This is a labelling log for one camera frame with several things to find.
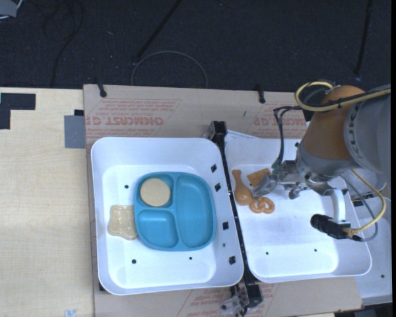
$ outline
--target pretzel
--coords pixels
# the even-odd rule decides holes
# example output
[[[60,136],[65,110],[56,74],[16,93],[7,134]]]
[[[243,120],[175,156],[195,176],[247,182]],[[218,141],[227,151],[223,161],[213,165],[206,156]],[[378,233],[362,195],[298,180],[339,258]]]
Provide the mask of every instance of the pretzel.
[[[257,201],[252,202],[249,208],[254,213],[271,214],[275,210],[275,204],[268,197],[258,197]]]

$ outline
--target blue plate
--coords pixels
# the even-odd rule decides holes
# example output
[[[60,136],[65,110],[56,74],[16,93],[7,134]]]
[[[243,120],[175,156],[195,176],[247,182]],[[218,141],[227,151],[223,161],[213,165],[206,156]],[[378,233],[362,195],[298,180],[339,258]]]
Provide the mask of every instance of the blue plate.
[[[150,178],[158,178],[170,188],[170,198],[161,207],[152,207],[141,199],[139,190]],[[134,206],[138,236],[150,248],[198,250],[214,239],[213,195],[206,181],[194,174],[154,172],[143,176],[135,188]]]

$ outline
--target yellow cable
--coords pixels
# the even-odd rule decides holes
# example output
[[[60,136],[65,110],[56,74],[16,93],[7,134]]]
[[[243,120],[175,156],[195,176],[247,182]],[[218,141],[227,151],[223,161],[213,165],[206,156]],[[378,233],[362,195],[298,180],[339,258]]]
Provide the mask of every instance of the yellow cable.
[[[346,100],[346,101],[340,102],[340,104],[330,104],[328,106],[313,107],[313,106],[308,106],[308,105],[304,104],[299,98],[301,92],[305,88],[307,88],[309,86],[325,86],[325,87],[329,87],[331,89],[330,91],[332,91],[335,87],[331,83],[328,83],[328,82],[314,81],[314,82],[308,82],[308,83],[306,83],[306,84],[304,84],[304,85],[302,85],[301,87],[298,88],[298,90],[295,92],[295,101],[296,101],[296,103],[302,109],[309,110],[311,112],[325,112],[327,110],[332,110],[332,109],[336,109],[336,108],[339,108],[339,107],[347,106],[349,104],[354,104],[356,102],[369,100],[371,98],[377,98],[379,96],[390,94],[390,92],[391,92],[390,88],[389,89],[383,89],[383,90],[379,90],[377,92],[373,92],[373,93],[370,93],[370,94],[361,94],[360,96],[357,96],[357,97],[353,98],[352,100]]]
[[[366,230],[367,228],[369,228],[370,226],[372,226],[373,224],[375,224],[379,219],[381,219],[381,216],[384,215],[385,213],[385,209],[386,209],[386,202],[384,200],[383,195],[380,194],[380,192],[375,189],[375,187],[373,187],[371,184],[369,184],[361,175],[359,175],[359,173],[352,169],[352,172],[361,180],[363,181],[374,193],[376,193],[376,195],[381,199],[381,203],[382,203],[382,207],[380,212],[378,213],[378,215],[370,222],[368,222],[367,224],[363,225],[360,228],[354,229],[354,228],[345,228],[343,229],[345,232],[347,232],[347,234],[351,237],[355,234],[358,234],[359,232]]]

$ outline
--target cardboard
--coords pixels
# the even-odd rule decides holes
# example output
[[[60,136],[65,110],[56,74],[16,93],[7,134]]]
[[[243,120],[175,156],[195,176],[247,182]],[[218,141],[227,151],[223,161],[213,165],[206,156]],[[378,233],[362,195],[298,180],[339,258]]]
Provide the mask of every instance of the cardboard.
[[[96,229],[90,150],[105,136],[202,137],[211,121],[225,121],[227,128],[261,138],[279,138],[273,109],[294,106],[290,92],[258,94],[243,90],[130,87],[105,85],[107,97],[97,85],[84,86],[84,113],[90,229],[96,316],[223,316],[220,303],[229,288],[196,289],[115,296],[100,290],[96,264]],[[290,111],[283,121],[284,137],[301,139],[306,121],[300,111]],[[296,316],[358,310],[362,299],[353,277],[288,283],[261,283],[264,301],[246,316]]]

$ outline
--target round bread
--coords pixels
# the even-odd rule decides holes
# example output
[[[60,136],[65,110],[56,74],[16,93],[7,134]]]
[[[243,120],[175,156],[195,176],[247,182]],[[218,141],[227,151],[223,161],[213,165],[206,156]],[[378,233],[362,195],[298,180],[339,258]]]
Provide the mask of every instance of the round bread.
[[[139,194],[151,207],[161,207],[170,199],[170,188],[160,178],[149,178],[142,184]]]

